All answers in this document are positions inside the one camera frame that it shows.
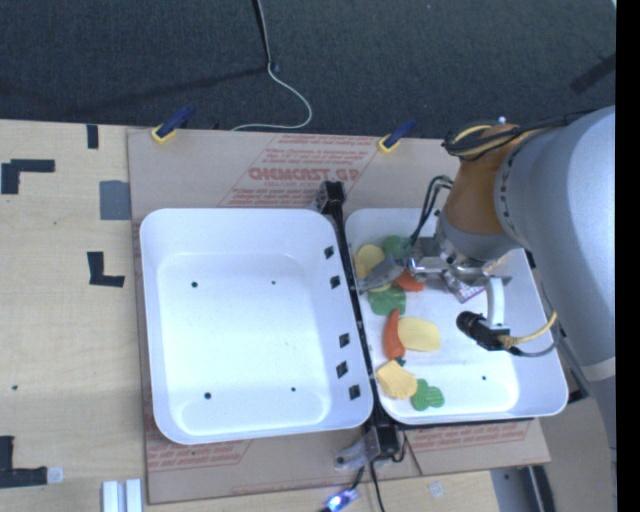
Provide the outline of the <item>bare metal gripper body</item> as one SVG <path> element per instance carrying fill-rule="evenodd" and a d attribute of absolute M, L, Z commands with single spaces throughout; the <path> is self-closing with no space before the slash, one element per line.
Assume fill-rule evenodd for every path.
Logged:
<path fill-rule="evenodd" d="M 494 272 L 500 260 L 473 259 L 457 251 L 450 241 L 438 237 L 420 237 L 408 247 L 408 269 L 418 280 L 440 279 L 456 299 L 464 303 L 486 290 L 492 281 L 511 282 L 510 275 Z"/>

